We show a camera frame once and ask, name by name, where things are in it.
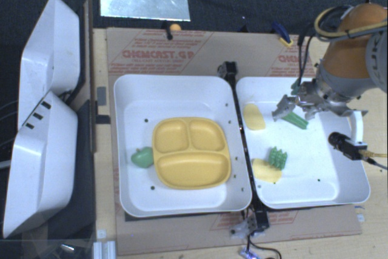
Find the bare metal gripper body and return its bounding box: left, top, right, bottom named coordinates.
left=295, top=80, right=353, bottom=116

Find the green toy celery stalk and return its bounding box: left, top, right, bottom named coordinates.
left=281, top=111, right=310, bottom=130

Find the yellow oval toy food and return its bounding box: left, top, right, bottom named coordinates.
left=242, top=103, right=267, bottom=132

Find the thin black and white rod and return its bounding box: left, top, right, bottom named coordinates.
left=226, top=75, right=265, bottom=218

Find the white plastic tray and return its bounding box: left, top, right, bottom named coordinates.
left=113, top=74, right=253, bottom=218
left=235, top=76, right=372, bottom=210

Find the yellow pineapple with green crown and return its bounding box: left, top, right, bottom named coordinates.
left=251, top=146, right=289, bottom=184

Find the brown cardboard board, red print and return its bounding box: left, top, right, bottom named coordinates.
left=105, top=27, right=363, bottom=256

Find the yellow divided plate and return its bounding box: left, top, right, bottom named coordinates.
left=151, top=116, right=232, bottom=190

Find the green toy apple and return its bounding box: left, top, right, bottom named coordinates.
left=130, top=146, right=155, bottom=169

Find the black cylinder on white bracket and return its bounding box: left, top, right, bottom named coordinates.
left=328, top=109, right=369, bottom=162

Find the black block with thin wires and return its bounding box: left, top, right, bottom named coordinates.
left=218, top=61, right=238, bottom=80
left=246, top=210, right=270, bottom=237

